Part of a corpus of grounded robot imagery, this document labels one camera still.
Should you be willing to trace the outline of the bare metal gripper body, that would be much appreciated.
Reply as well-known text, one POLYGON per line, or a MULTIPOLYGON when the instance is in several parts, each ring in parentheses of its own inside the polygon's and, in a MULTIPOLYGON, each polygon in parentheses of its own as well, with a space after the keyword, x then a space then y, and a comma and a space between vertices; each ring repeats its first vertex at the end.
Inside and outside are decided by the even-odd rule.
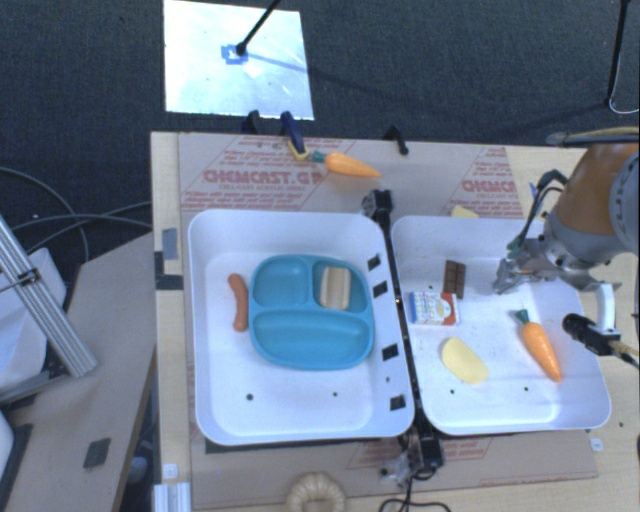
POLYGON ((536 273, 539 281, 560 279, 578 291, 593 291, 598 281, 591 270, 621 252, 613 236, 570 236, 568 242, 555 236, 516 237, 503 260, 514 262, 515 274, 536 273))

